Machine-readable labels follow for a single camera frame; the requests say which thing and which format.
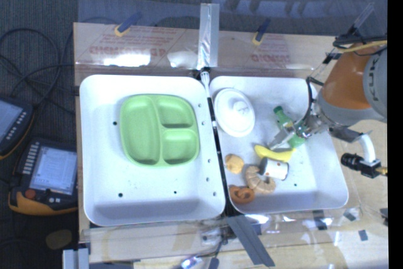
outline screen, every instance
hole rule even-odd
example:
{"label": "screen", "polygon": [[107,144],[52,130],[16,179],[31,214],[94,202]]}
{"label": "screen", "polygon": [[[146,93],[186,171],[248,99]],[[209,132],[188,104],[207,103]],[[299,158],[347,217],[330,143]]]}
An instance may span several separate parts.
{"label": "screen", "polygon": [[76,181],[77,153],[42,146],[33,170],[30,188],[50,189],[72,195]]}
{"label": "screen", "polygon": [[21,107],[0,100],[0,141],[8,135],[10,127],[22,111]]}

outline blue clamp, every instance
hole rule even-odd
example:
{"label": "blue clamp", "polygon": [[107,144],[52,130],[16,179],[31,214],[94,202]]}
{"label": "blue clamp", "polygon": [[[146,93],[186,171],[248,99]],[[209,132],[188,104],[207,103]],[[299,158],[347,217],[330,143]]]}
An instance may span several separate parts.
{"label": "blue clamp", "polygon": [[115,27],[115,35],[122,37],[124,34],[128,33],[128,31],[130,30],[130,26],[136,25],[141,17],[141,12],[138,11],[127,18],[122,24]]}
{"label": "blue clamp", "polygon": [[252,43],[255,45],[260,45],[263,41],[264,33],[266,33],[267,28],[269,27],[270,19],[266,18],[262,25],[259,26],[256,33],[253,35]]}

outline black cable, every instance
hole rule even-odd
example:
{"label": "black cable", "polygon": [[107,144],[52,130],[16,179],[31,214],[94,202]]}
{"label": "black cable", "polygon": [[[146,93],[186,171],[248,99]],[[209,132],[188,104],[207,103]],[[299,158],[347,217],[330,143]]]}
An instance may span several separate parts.
{"label": "black cable", "polygon": [[370,42],[379,42],[382,40],[387,40],[387,33],[384,35],[375,35],[375,36],[354,36],[354,35],[342,35],[337,37],[335,41],[333,41],[333,46],[337,48],[342,48],[342,45],[352,44],[352,43],[370,43]]}
{"label": "black cable", "polygon": [[357,53],[356,51],[354,51],[353,53],[357,56],[373,56],[373,55],[378,55],[380,52],[383,52],[387,48],[388,48],[387,46],[382,47],[381,49],[377,50],[376,52],[370,53],[370,54],[360,54],[360,53]]}
{"label": "black cable", "polygon": [[36,74],[36,73],[38,73],[40,71],[44,71],[44,70],[47,70],[47,69],[53,69],[55,67],[59,68],[59,67],[73,67],[73,66],[74,66],[74,64],[54,64],[54,65],[51,65],[51,66],[41,67],[41,68],[36,69],[36,70],[34,70],[32,72],[29,72],[28,74],[25,74],[23,77],[21,77],[21,79],[14,85],[14,88],[10,91],[10,96],[13,96],[13,93],[16,91],[17,87],[33,74]]}
{"label": "black cable", "polygon": [[[16,76],[16,77],[23,77],[23,73],[22,73],[22,72],[17,68],[17,66],[16,66],[14,63],[12,63],[7,57],[5,57],[4,55],[0,54],[0,59],[5,60],[5,61],[6,61],[8,64],[10,64],[11,67],[14,69],[14,70],[13,70],[13,69],[10,69],[8,66],[6,66],[3,62],[0,61],[0,64],[7,70],[7,72],[9,72],[10,74],[12,74],[12,75],[14,75],[14,76]],[[38,94],[40,94],[40,95],[42,95],[42,94],[41,94],[34,86],[32,86],[32,84],[30,84],[30,82],[32,82],[32,83],[38,83],[38,84],[45,85],[45,86],[49,86],[49,85],[50,85],[49,82],[41,81],[41,80],[38,80],[38,79],[26,78],[25,81],[26,81],[27,85],[31,86],[31,88],[32,88],[34,91],[36,91]],[[61,88],[60,86],[57,86],[55,89],[58,89],[59,91],[65,92],[65,93],[71,92],[71,91],[68,90],[68,89]]]}
{"label": "black cable", "polygon": [[312,77],[307,77],[306,80],[305,80],[305,82],[307,83],[307,86],[308,86],[308,109],[305,112],[305,115],[301,120],[305,120],[306,118],[308,118],[308,116],[311,113],[312,103],[314,102],[314,96],[312,94],[312,88],[310,87],[311,80],[313,80]]}
{"label": "black cable", "polygon": [[312,83],[314,83],[314,84],[316,84],[316,85],[319,85],[319,86],[323,86],[324,85],[324,83],[322,82],[322,81],[320,81],[320,80],[316,80],[316,78],[314,78],[314,77],[312,77],[312,76],[309,76],[308,78],[307,78],[307,80],[308,80],[308,82],[312,82]]}
{"label": "black cable", "polygon": [[[49,44],[51,44],[51,46],[54,48],[55,52],[57,53],[57,56],[58,56],[58,58],[59,58],[59,64],[62,63],[63,58],[64,58],[65,53],[66,53],[67,44],[68,44],[69,39],[70,39],[70,37],[71,37],[70,35],[69,35],[69,37],[68,37],[68,39],[67,39],[67,41],[66,41],[66,43],[65,43],[65,47],[64,47],[64,51],[63,51],[62,55],[60,55],[59,49],[57,48],[55,42],[54,42],[50,37],[46,36],[46,35],[45,35],[44,33],[42,33],[41,31],[36,30],[36,29],[33,29],[33,28],[13,28],[13,29],[10,29],[10,30],[6,31],[5,33],[3,33],[3,34],[0,36],[0,45],[4,42],[4,39],[5,39],[7,36],[10,36],[10,35],[13,34],[13,33],[18,33],[18,32],[21,32],[21,31],[29,31],[29,32],[32,32],[32,33],[36,33],[36,34],[40,35],[42,38],[44,38],[46,41],[48,41]],[[3,56],[3,55],[2,55],[1,57],[2,57],[8,64],[10,64],[10,66],[13,67],[13,69],[15,69],[16,72],[12,71],[11,69],[9,69],[6,65],[4,65],[4,64],[2,63],[2,65],[7,69],[7,71],[13,73],[14,75],[15,75],[16,73],[19,73],[20,76],[22,76],[22,73],[20,73],[20,71],[17,69],[17,67],[16,67],[9,59],[7,59],[7,58],[6,58],[5,56]],[[48,85],[48,90],[45,92],[45,94],[42,94],[42,97],[41,97],[41,99],[40,99],[38,105],[40,105],[44,100],[48,100],[48,95],[49,95],[49,94],[53,91],[53,89],[55,88],[55,84],[56,84],[56,82],[57,82],[57,80],[58,80],[58,78],[59,78],[59,75],[60,75],[60,68],[57,69],[57,72],[56,72],[56,75],[55,75],[55,77],[54,77],[54,80]]]}

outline white lid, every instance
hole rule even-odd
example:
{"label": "white lid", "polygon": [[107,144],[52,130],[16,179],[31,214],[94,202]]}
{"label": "white lid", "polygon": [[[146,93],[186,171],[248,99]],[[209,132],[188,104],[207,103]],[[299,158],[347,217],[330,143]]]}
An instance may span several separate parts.
{"label": "white lid", "polygon": [[214,99],[214,112],[222,130],[243,137],[254,127],[254,110],[249,99],[236,89],[223,89]]}

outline brown toy food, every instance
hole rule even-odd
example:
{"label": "brown toy food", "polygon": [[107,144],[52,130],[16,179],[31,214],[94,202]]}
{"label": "brown toy food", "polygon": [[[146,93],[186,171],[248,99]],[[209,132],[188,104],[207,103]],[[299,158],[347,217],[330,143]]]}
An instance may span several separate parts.
{"label": "brown toy food", "polygon": [[256,193],[270,194],[276,188],[276,182],[270,178],[269,183],[263,181],[258,176],[259,168],[250,166],[246,169],[245,178],[249,188],[252,188]]}
{"label": "brown toy food", "polygon": [[228,154],[225,157],[225,166],[231,173],[239,174],[242,171],[244,164],[242,158],[237,155]]}
{"label": "brown toy food", "polygon": [[239,187],[232,185],[229,188],[231,200],[237,204],[246,204],[254,200],[254,191],[249,187]]}

